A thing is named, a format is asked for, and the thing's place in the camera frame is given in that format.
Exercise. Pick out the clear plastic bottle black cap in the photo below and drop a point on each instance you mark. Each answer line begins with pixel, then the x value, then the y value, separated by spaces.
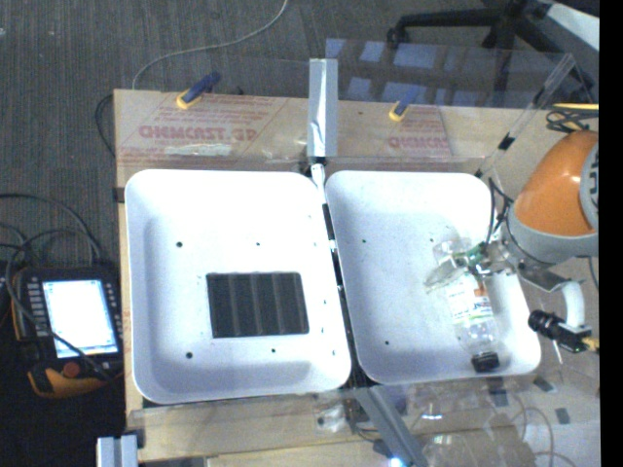
pixel 469 304

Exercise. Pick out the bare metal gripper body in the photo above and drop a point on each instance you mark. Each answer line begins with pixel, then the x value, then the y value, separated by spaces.
pixel 503 258

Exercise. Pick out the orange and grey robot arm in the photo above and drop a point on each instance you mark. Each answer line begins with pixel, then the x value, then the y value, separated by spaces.
pixel 550 192

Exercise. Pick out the black cylinder on white bracket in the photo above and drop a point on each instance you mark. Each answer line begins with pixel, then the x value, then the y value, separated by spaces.
pixel 573 304

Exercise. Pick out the white plastic tray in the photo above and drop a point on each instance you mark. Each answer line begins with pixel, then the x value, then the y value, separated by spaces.
pixel 389 280
pixel 233 212

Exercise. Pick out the brown cardboard board red print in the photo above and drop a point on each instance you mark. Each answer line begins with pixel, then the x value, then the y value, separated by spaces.
pixel 194 134

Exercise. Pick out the black ribbed rectangular pad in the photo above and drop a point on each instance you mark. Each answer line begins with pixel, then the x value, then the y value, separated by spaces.
pixel 258 304

